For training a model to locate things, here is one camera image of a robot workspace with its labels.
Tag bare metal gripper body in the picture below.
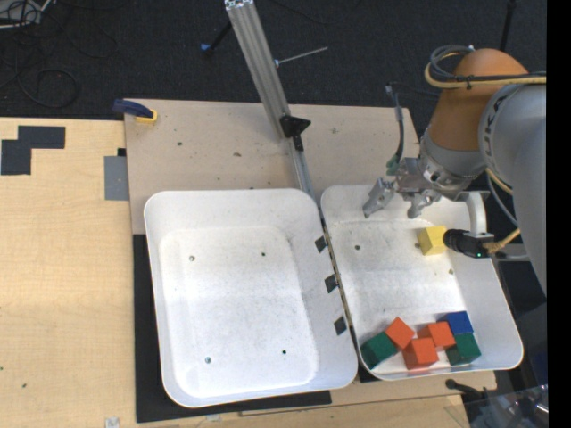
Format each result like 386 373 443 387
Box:
393 155 468 201

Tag white plastic tray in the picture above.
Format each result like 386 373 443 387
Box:
319 184 525 382
143 187 360 409

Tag green cube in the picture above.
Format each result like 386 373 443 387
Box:
445 333 484 367
360 331 399 370

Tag blue cube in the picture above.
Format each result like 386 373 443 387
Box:
438 310 476 336

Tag pale wood board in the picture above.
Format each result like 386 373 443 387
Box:
122 98 499 418

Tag black cylinder on white bracket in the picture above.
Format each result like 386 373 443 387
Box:
442 190 496 260

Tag yellow cube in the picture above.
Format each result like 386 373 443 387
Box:
417 225 449 258

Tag orange cube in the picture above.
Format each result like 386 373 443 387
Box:
384 316 417 351
401 336 440 371
418 320 458 350

